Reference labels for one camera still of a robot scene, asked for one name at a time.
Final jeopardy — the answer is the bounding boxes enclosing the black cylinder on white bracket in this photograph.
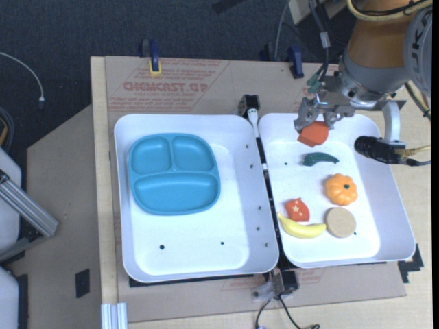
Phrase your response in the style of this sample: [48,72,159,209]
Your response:
[354,100,407,165]

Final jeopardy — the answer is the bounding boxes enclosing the orange toy food piece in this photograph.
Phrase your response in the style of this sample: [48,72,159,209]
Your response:
[297,121,330,148]

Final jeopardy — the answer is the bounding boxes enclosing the thin black and white rod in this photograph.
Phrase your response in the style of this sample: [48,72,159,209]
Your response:
[247,109,287,273]

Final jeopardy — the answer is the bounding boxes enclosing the brown cardboard board red print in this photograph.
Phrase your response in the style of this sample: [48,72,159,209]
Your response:
[104,55,407,324]

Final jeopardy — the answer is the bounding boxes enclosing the blue divided plate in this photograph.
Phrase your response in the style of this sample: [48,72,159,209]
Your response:
[128,133,221,216]

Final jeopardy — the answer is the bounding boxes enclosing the yellow banana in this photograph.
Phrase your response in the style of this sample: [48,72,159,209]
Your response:
[276,212,327,239]

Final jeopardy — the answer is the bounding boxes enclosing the tan round biscuit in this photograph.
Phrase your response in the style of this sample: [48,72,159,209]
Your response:
[324,206,357,239]

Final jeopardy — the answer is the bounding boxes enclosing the green toy chili pepper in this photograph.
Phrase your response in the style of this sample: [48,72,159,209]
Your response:
[301,151,340,167]

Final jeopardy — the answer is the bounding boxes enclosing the white plastic tray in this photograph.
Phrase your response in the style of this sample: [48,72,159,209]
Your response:
[257,112,416,269]
[113,113,280,283]

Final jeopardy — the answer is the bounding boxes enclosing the orange toy pumpkin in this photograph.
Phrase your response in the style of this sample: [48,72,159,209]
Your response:
[324,173,359,206]

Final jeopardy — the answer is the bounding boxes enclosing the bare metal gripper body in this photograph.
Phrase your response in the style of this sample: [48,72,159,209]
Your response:
[301,75,396,118]

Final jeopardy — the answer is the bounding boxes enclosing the red toy pizza slice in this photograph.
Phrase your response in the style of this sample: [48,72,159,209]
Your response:
[284,197,311,223]

